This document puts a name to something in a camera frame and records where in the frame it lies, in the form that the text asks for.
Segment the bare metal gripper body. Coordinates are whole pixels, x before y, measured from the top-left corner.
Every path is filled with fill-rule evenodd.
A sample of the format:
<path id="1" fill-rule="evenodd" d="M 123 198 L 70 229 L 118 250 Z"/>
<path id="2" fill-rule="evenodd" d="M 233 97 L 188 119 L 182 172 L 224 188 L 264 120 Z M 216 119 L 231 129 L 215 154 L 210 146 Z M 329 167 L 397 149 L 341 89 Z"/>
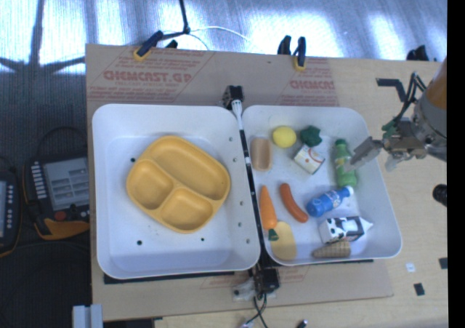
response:
<path id="1" fill-rule="evenodd" d="M 424 158 L 435 137 L 421 134 L 415 126 L 410 119 L 392 120 L 385 124 L 381 128 L 384 150 L 395 159 Z"/>

